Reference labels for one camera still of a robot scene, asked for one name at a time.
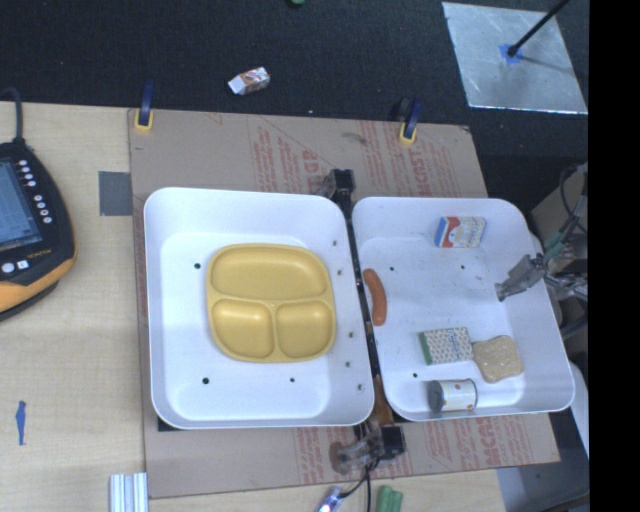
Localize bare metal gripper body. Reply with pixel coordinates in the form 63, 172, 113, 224
506, 253, 548, 290

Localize white plastic tray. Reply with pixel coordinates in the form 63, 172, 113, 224
143, 186, 376, 431
351, 196, 577, 423

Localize beige bread slice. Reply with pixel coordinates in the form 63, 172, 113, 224
471, 334, 525, 385

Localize blue red white carton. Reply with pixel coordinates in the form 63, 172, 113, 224
433, 215, 488, 250

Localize green patterned carton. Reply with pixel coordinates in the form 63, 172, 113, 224
417, 326, 475, 367

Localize white can orange dots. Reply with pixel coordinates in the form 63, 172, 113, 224
426, 378, 479, 414

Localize orange sausage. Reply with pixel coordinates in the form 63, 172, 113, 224
362, 268, 389, 328

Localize thin black rod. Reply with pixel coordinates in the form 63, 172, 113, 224
337, 189, 397, 427

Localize yellow divided plate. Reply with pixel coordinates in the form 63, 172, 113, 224
205, 243, 337, 364

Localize green ribbed toy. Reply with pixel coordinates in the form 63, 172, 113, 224
375, 484, 405, 512

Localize brown cardboard board red print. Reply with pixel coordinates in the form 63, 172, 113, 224
127, 108, 562, 500

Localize orange and white small carton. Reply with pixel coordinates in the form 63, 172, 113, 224
227, 66, 272, 97

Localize black block with wires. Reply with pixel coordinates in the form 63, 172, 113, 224
381, 424, 407, 459
319, 168, 357, 200

